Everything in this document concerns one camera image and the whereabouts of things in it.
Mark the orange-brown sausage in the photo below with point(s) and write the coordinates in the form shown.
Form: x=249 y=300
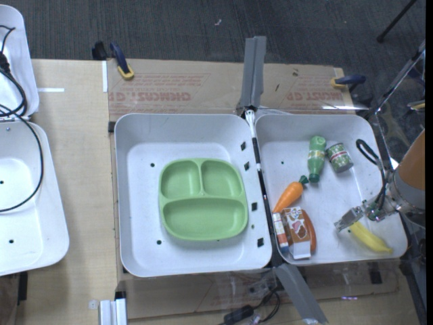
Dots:
x=312 y=232

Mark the green plastic bottle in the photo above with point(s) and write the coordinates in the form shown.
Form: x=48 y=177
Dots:
x=316 y=157

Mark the brown cardboard board red print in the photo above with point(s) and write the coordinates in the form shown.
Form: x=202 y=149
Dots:
x=209 y=90

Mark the green divided plate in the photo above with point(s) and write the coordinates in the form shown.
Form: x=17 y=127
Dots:
x=203 y=215

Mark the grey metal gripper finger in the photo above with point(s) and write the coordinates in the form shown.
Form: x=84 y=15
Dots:
x=357 y=213
x=343 y=222

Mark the green white and red can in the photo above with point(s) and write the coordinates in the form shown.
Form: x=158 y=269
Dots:
x=339 y=157

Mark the orange carrot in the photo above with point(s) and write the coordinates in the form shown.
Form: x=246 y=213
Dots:
x=289 y=195

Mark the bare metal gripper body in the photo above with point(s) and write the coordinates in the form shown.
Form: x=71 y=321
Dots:
x=380 y=208

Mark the brown and white carton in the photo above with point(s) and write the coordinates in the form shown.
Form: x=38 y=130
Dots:
x=297 y=232

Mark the yellow banana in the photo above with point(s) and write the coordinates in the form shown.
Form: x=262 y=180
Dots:
x=370 y=239

